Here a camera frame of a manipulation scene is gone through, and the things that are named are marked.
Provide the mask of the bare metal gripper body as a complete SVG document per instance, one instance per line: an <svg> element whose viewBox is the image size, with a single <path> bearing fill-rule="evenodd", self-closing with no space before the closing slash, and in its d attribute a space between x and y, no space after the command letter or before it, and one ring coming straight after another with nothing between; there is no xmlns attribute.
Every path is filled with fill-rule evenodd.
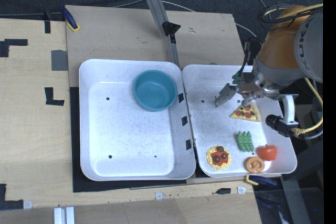
<svg viewBox="0 0 336 224"><path fill-rule="evenodd" d="M244 99L268 97L276 100L280 96L281 87L273 84L261 73L243 72L235 78L236 92Z"/></svg>

